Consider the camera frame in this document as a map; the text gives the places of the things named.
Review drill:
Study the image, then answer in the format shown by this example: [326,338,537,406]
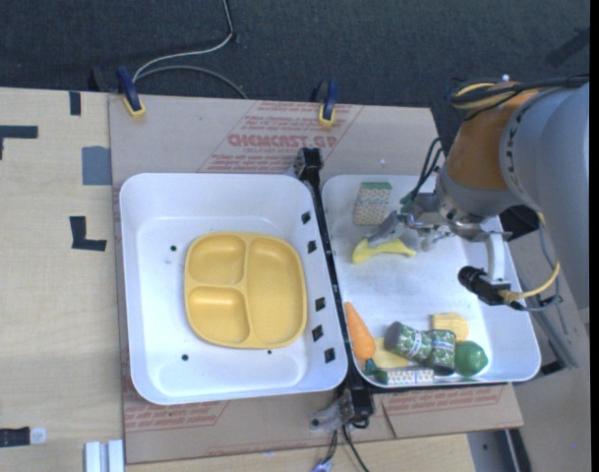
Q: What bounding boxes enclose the yellow divided plate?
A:
[183,231,309,350]

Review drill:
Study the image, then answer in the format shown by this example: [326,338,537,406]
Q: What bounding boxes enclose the white plastic tray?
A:
[321,173,543,389]
[119,172,350,406]

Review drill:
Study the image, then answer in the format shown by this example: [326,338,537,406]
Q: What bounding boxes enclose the brown cardboard board red print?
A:
[106,93,525,465]

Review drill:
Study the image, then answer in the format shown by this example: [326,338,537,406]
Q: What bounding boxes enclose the green patterned can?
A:
[423,328,458,371]
[383,321,434,364]

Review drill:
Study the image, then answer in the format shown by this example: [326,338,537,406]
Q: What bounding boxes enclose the yellow cheese slice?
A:
[372,336,411,370]

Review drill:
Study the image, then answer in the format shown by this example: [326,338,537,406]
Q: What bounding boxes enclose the orange carrot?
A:
[343,301,380,376]

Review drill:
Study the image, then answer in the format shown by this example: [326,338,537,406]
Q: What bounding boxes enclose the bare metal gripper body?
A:
[400,192,488,239]

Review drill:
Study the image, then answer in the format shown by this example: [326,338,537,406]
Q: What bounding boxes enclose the thin black and white rod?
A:
[306,174,367,435]

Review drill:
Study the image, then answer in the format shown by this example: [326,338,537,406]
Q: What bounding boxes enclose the black cylinder on white bracket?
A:
[457,231,515,308]

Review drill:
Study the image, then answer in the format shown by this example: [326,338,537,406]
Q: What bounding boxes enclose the yellow banana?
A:
[350,236,418,266]

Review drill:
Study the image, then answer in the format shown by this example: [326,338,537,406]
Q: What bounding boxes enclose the black block with thin wires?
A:
[292,147,326,182]
[347,385,377,423]

